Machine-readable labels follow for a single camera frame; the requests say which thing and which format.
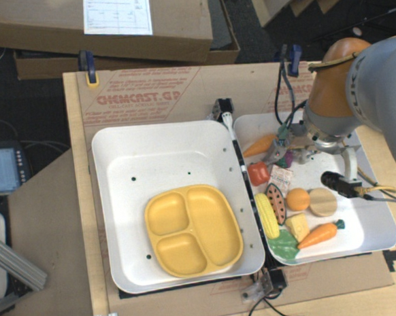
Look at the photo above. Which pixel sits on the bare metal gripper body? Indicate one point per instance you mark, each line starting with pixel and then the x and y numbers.
pixel 328 144

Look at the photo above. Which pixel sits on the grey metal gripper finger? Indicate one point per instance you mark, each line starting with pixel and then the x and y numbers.
pixel 305 155
pixel 276 150

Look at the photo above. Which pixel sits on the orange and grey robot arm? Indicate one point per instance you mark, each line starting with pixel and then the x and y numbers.
pixel 373 85

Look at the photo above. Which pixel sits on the purple eggplant with green top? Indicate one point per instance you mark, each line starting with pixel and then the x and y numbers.
pixel 288 157

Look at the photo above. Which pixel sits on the orange carrot without leaves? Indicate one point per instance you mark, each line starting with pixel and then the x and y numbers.
pixel 260 145

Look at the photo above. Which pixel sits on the white packet with red print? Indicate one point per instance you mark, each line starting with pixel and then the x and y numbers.
pixel 282 178

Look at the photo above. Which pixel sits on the red bell pepper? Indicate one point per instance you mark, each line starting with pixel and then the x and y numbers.
pixel 258 173

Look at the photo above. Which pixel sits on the thin black and white rod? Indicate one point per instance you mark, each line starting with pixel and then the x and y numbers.
pixel 242 164

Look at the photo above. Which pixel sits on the orange ball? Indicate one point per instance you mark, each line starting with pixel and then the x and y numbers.
pixel 297 199

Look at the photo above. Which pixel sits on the round wooden disc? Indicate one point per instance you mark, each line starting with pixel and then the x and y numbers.
pixel 322 202

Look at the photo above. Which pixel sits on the watermelon slice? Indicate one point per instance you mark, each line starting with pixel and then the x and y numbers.
pixel 276 203

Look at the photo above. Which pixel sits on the yellow corn cob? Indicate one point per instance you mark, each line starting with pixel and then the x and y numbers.
pixel 267 216

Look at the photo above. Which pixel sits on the yellow cheese wedge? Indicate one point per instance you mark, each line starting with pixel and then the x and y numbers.
pixel 298 226

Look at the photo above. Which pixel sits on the orange carrot with green top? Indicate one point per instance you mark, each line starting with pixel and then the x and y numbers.
pixel 318 235

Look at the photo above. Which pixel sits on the white plastic tray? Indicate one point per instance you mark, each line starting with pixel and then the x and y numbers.
pixel 126 200
pixel 360 223

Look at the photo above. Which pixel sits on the green lettuce leaf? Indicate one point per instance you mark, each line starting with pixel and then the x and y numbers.
pixel 283 247

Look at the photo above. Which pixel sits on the yellow divided plate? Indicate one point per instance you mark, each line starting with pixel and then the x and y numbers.
pixel 206 221

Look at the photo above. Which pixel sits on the open brown cardboard box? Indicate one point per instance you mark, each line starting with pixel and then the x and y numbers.
pixel 220 55

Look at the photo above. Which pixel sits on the brown cardboard board red print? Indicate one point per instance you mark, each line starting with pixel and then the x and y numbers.
pixel 145 96

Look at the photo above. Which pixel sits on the brown cardboard box white label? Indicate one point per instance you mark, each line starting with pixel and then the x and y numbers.
pixel 37 23

